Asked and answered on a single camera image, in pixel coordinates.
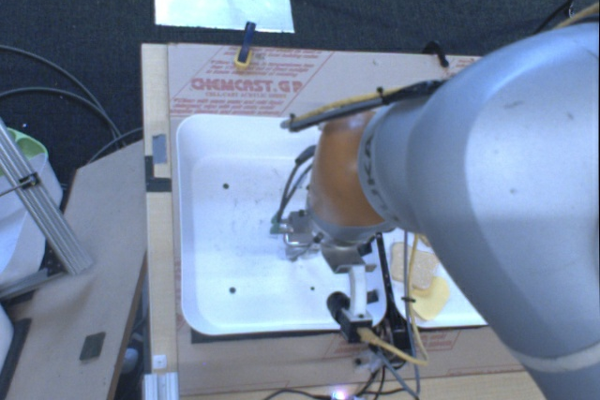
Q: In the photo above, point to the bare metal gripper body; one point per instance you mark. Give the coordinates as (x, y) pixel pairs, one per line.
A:
(300, 239)

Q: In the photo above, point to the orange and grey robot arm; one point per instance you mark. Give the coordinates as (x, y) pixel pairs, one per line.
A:
(492, 182)

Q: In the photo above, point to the white plastic tray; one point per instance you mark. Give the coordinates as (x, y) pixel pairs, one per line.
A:
(244, 239)
(461, 311)

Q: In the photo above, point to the thin black rod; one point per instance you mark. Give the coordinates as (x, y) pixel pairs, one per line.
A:
(385, 267)

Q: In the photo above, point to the tan bread slice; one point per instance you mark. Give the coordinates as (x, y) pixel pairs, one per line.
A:
(424, 269)

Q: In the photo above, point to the brown cardboard board red print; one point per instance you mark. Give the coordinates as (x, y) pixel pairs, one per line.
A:
(262, 365)

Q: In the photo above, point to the black cylinder on white bracket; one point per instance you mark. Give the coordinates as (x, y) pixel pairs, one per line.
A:
(358, 295)

